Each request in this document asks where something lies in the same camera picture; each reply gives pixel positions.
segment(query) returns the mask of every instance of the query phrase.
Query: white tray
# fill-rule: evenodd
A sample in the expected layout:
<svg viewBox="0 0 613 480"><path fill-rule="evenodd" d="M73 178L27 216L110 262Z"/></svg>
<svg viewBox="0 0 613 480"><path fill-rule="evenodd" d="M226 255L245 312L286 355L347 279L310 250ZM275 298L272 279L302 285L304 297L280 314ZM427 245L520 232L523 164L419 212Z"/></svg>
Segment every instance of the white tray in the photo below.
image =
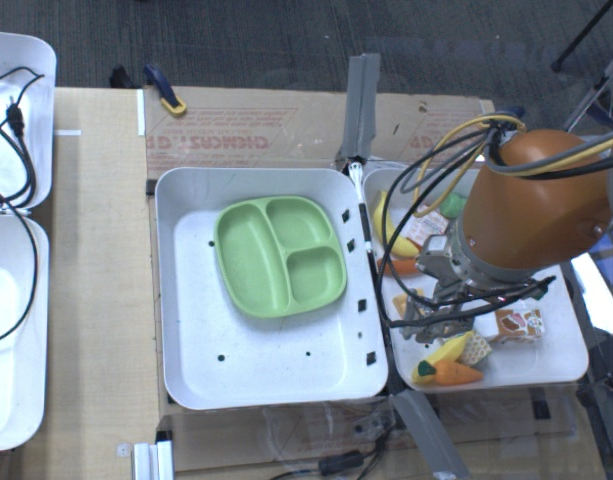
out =
<svg viewBox="0 0 613 480"><path fill-rule="evenodd" d="M20 101L25 140L37 178L37 190L28 204L32 208L46 198L52 182L55 52L40 39L0 32L0 75L17 66L44 75L28 87ZM0 123L11 97L16 99L32 78L28 71L18 71L0 81ZM4 129L12 133L8 125ZM0 137L0 192L14 192L23 184L24 176L21 162ZM37 289L22 325L0 341L0 451L30 439L44 417L49 243L38 224L28 217L25 221L38 248ZM33 254L25 229L14 215L0 214L0 334L24 311L32 275Z"/></svg>
<svg viewBox="0 0 613 480"><path fill-rule="evenodd" d="M210 242L225 207L278 195L307 197L324 209L348 282L323 308L260 319L230 300ZM357 196L346 176L330 169L180 168L160 178L155 200L164 377L176 402L204 410L360 399L382 390L388 365Z"/></svg>
<svg viewBox="0 0 613 480"><path fill-rule="evenodd" d="M374 208L380 190L388 190L395 178L401 173L399 169L379 169L366 176L364 193L369 207L369 213ZM476 169L467 172L460 180L455 192L467 196L477 174ZM430 195L429 201L439 195L450 178L444 180ZM393 222L395 225L403 217L412 203L412 194L401 194L399 188L393 193L391 202ZM373 246L377 256L381 256L383 248L377 237L373 236ZM391 330L393 349L397 370L402 380L409 387L425 392L454 392L473 389L490 389L518 385L549 384L572 382L584 375L588 368L588 349L584 342L575 310L571 303L565 281L558 266L537 272L533 277L543 279L555 275L557 278L541 300L527 299L509 306L509 308L538 308L544 321L545 334L533 343L492 344L493 353L484 360L481 370L483 380L460 386L441 387L431 384L417 385L412 382L412 372L415 366L440 346L440 340L435 340L426 348L417 343L415 338L404 339L399 329ZM404 278L411 288L421 289L430 296L436 280L430 276L417 274ZM399 314L392 304L396 295L403 293L401 287L389 276L384 277L384 302L390 318L399 319ZM470 303L464 309L477 307L481 303Z"/></svg>

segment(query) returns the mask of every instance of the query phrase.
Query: black connector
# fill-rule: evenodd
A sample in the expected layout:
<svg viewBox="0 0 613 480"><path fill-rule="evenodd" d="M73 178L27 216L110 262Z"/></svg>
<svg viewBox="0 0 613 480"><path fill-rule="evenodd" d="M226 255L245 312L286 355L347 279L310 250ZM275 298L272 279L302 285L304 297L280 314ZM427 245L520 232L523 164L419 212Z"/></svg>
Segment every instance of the black connector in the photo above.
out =
<svg viewBox="0 0 613 480"><path fill-rule="evenodd" d="M334 455L321 459L317 467L322 476L330 476L345 471L361 467L364 464L364 455L358 450L344 453L343 455Z"/></svg>
<svg viewBox="0 0 613 480"><path fill-rule="evenodd" d="M6 118L15 137L21 140L24 137L24 114L17 103L11 103L6 109Z"/></svg>

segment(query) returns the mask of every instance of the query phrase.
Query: green divided plate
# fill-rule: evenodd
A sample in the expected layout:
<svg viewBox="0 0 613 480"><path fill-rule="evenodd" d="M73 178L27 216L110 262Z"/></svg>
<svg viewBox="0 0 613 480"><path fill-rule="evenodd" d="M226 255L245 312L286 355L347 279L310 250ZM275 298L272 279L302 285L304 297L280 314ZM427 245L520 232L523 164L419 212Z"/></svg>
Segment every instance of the green divided plate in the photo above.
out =
<svg viewBox="0 0 613 480"><path fill-rule="evenodd" d="M215 249L235 305L260 318L304 313L346 288L337 235L322 208L300 196L262 197L223 210Z"/></svg>

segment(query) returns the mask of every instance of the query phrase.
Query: orange toy food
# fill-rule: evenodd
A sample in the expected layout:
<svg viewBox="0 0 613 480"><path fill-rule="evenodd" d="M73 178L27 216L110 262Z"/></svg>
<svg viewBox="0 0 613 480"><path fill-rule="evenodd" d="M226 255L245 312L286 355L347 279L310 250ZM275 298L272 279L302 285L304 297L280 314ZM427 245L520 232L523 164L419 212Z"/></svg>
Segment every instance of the orange toy food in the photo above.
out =
<svg viewBox="0 0 613 480"><path fill-rule="evenodd" d="M458 363L457 361L440 359L434 365L426 361L422 361L422 363L420 363L420 372L423 371L424 375L433 375L435 382L442 386L468 384L469 382L476 382L484 378L484 374L479 370L475 370L475 368Z"/></svg>

